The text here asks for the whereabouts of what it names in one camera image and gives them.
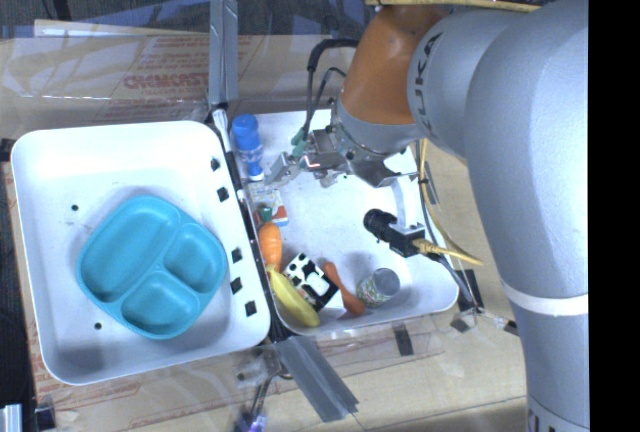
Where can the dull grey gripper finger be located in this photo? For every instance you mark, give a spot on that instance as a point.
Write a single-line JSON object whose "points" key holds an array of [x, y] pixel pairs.
{"points": [[278, 168]]}

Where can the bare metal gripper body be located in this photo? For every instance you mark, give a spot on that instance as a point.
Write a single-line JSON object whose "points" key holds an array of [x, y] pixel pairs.
{"points": [[332, 155]]}

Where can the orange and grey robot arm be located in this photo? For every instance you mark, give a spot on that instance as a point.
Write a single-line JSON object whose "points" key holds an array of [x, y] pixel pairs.
{"points": [[520, 130]]}

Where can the small white and orange carton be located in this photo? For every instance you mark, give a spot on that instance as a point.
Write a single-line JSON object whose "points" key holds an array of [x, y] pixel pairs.
{"points": [[265, 196]]}

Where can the clear bottle with blue cap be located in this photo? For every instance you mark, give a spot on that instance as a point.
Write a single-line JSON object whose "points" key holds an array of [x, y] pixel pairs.
{"points": [[246, 140]]}

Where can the white plastic tray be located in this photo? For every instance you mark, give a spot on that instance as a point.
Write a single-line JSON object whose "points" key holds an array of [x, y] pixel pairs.
{"points": [[325, 220], [60, 170]]}

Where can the orange carrot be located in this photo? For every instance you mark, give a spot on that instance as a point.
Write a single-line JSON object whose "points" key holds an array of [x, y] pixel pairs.
{"points": [[270, 242]]}

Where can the black and white carton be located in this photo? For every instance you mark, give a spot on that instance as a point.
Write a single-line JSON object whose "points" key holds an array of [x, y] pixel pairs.
{"points": [[310, 277]]}

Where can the yellow banana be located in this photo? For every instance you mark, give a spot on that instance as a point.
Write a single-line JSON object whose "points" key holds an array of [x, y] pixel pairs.
{"points": [[292, 302]]}

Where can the small patterned can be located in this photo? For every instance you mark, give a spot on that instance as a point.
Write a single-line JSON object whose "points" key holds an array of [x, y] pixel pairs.
{"points": [[377, 289]]}

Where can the brown cardboard board red print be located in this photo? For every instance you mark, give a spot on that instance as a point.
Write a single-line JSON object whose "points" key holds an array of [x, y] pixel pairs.
{"points": [[150, 75]]}

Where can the blue divided plate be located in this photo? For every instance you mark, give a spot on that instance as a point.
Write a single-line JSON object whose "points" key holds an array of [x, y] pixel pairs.
{"points": [[150, 265]]}

